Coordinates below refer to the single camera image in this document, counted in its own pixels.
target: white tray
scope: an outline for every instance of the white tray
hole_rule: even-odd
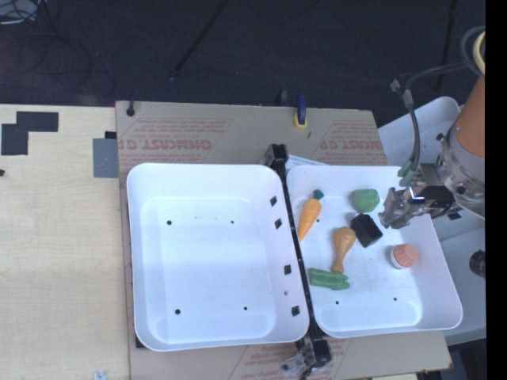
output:
[[[348,226],[357,214],[351,200],[355,190],[374,188],[380,196],[379,205],[368,215],[383,236],[366,248],[356,240],[346,253],[350,288],[334,291],[310,286],[315,319],[330,336],[451,329],[461,322],[461,303],[431,218],[412,218],[400,230],[385,229],[379,221],[388,189],[400,188],[398,170],[398,166],[299,165],[288,172],[296,225],[311,193],[317,188],[324,192],[318,222],[299,244],[306,269],[331,269],[332,233]],[[393,267],[390,251],[402,243],[416,246],[419,257],[412,268],[400,270]]]
[[[127,190],[135,330],[147,348],[304,336],[307,304],[274,171],[143,164],[128,174]]]

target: light wood surface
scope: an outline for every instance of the light wood surface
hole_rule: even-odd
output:
[[[117,179],[93,177],[93,138],[114,108],[57,111],[56,133],[30,132],[27,156],[0,156],[0,378],[129,378]]]

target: dark fabric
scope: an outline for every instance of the dark fabric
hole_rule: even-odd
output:
[[[437,67],[446,51],[461,61],[463,34],[486,24],[486,0],[230,0],[171,81],[223,1],[42,2],[33,18],[0,25],[0,102],[274,105],[286,91],[295,105],[301,91],[308,107],[372,110],[380,127],[406,113],[394,77]],[[421,79],[415,107],[462,104],[476,79],[446,74],[438,90]]]

